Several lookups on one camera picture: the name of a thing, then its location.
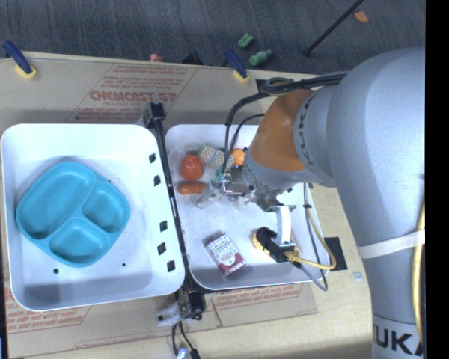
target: blue container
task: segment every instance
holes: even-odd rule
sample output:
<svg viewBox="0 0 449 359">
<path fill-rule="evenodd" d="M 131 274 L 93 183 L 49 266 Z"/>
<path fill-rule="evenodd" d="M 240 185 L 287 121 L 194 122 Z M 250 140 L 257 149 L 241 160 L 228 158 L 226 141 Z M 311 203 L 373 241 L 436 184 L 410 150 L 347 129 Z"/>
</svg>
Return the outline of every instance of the blue container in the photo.
<svg viewBox="0 0 449 359">
<path fill-rule="evenodd" d="M 105 178 L 77 162 L 61 162 L 42 174 L 16 208 L 20 231 L 69 266 L 95 263 L 129 220 L 126 198 Z"/>
</svg>

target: yellow clamp tip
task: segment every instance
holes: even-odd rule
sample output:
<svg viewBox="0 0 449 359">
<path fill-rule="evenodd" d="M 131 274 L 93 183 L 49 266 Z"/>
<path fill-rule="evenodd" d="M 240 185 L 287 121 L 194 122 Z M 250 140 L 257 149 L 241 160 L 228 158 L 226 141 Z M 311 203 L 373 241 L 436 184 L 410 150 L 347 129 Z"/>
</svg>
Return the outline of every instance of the yellow clamp tip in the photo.
<svg viewBox="0 0 449 359">
<path fill-rule="evenodd" d="M 25 73 L 25 71 L 24 71 L 22 68 L 20 68 L 20 67 L 18 66 L 18 64 L 15 65 L 15 70 L 16 70 L 22 77 L 25 77 L 26 79 L 32 79 L 32 78 L 35 77 L 35 74 L 37 74 L 37 70 L 36 70 L 32 65 L 30 65 L 30 68 L 31 68 L 31 72 L 30 72 L 30 73 Z"/>
<path fill-rule="evenodd" d="M 238 81 L 242 82 L 243 84 L 245 82 L 248 82 L 250 78 L 249 74 L 246 74 L 246 77 L 243 78 L 243 76 L 241 76 L 236 69 L 233 71 L 233 76 L 235 76 L 238 79 Z"/>
</svg>

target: white strap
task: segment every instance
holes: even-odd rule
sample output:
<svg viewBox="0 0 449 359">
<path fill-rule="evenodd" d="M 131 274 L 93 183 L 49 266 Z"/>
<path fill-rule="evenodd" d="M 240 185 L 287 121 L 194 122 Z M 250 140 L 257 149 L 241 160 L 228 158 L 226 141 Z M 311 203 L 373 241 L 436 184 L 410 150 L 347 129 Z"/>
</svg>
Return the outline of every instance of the white strap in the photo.
<svg viewBox="0 0 449 359">
<path fill-rule="evenodd" d="M 363 260 L 368 260 L 392 254 L 396 251 L 406 250 L 407 248 L 413 248 L 424 243 L 426 243 L 426 229 L 417 230 L 413 233 L 372 245 L 358 246 L 358 252 Z"/>
</svg>

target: toy tomato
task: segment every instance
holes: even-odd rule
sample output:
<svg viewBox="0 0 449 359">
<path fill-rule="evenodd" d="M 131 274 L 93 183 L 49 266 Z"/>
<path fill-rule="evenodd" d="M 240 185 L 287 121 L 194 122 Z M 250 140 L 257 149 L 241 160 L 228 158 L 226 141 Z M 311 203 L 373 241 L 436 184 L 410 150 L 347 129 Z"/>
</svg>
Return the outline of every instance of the toy tomato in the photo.
<svg viewBox="0 0 449 359">
<path fill-rule="evenodd" d="M 186 155 L 180 166 L 180 174 L 187 181 L 199 180 L 204 173 L 204 164 L 200 157 L 194 154 Z"/>
</svg>

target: gray carpet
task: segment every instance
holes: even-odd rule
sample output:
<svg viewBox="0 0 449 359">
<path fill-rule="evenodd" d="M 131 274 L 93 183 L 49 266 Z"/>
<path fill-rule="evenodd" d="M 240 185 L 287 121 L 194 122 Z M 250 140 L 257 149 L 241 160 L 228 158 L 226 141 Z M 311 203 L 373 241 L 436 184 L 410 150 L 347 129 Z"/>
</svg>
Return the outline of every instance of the gray carpet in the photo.
<svg viewBox="0 0 449 359">
<path fill-rule="evenodd" d="M 240 51 L 243 59 L 273 52 L 258 69 L 327 73 L 388 50 L 425 45 L 426 0 L 366 0 L 359 10 L 369 23 L 348 17 L 305 57 L 302 50 L 355 1 L 0 0 L 0 56 L 9 39 L 30 51 L 137 60 L 158 53 L 175 63 L 196 51 L 204 64 L 220 66 L 224 51 L 237 50 L 248 32 L 255 41 Z"/>
</svg>

